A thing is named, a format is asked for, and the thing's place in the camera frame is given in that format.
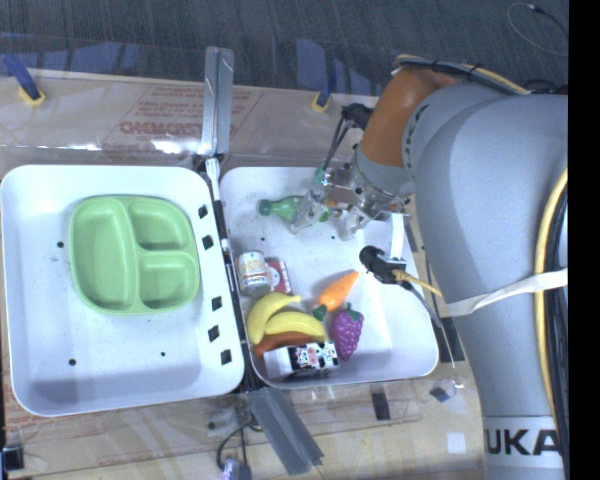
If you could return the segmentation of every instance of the carrot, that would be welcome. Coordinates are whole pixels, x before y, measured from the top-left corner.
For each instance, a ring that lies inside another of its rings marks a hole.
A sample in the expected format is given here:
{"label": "carrot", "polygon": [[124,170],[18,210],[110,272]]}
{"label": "carrot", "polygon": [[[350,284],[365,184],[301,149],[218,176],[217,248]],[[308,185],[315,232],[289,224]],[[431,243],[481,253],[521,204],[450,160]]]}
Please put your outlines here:
{"label": "carrot", "polygon": [[351,292],[359,276],[360,272],[354,270],[327,286],[318,297],[320,305],[313,310],[313,316],[318,320],[323,320],[327,311],[332,312],[342,306],[344,299]]}
{"label": "carrot", "polygon": [[265,352],[276,348],[292,347],[294,345],[306,345],[315,341],[316,338],[297,331],[279,332],[278,334],[265,334],[262,341],[251,348],[253,355],[262,358]]}

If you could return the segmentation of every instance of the white can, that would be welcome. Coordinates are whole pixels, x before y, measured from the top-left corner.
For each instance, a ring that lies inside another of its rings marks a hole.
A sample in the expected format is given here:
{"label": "white can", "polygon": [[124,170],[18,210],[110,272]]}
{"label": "white can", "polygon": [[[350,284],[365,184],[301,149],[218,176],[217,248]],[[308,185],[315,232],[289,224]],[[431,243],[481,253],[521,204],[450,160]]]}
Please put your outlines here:
{"label": "white can", "polygon": [[243,295],[261,297],[271,291],[271,273],[260,251],[249,251],[236,259],[238,283]]}

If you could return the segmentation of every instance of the gray carpet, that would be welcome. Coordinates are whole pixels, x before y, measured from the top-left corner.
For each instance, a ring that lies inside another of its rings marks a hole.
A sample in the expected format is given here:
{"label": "gray carpet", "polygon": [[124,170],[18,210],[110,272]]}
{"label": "gray carpet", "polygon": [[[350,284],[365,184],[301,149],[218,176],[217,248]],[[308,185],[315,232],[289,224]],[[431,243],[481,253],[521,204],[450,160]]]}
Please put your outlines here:
{"label": "gray carpet", "polygon": [[[536,45],[522,39],[508,21],[515,2],[568,29],[569,0],[0,0],[0,55],[199,80],[202,57],[190,51],[221,46],[235,52],[236,84],[319,90],[332,73],[338,92],[379,94],[393,57],[411,53],[480,64],[532,88],[567,84],[564,32],[516,6],[511,20]],[[0,408],[0,447],[1,423]]]}

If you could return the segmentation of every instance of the green bowl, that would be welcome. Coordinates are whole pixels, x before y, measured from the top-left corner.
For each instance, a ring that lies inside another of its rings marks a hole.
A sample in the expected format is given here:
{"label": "green bowl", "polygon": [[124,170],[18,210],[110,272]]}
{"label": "green bowl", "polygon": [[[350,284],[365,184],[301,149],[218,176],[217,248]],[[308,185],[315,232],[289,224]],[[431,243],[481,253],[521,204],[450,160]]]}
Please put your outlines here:
{"label": "green bowl", "polygon": [[70,257],[80,298],[114,314],[169,311],[200,288],[191,222],[156,197],[98,196],[71,215]]}

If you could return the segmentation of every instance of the yellow banana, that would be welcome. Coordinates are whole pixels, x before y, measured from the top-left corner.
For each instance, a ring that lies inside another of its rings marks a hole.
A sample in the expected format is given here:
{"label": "yellow banana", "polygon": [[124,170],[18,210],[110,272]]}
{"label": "yellow banana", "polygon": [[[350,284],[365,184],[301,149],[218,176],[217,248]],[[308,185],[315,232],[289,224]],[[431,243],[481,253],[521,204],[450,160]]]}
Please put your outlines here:
{"label": "yellow banana", "polygon": [[264,333],[296,331],[313,336],[316,341],[325,341],[327,335],[324,325],[313,315],[301,311],[284,311],[273,315],[264,328]]}
{"label": "yellow banana", "polygon": [[300,295],[269,292],[259,298],[247,313],[247,335],[252,345],[260,343],[264,336],[264,328],[271,316],[287,304],[300,302]]}

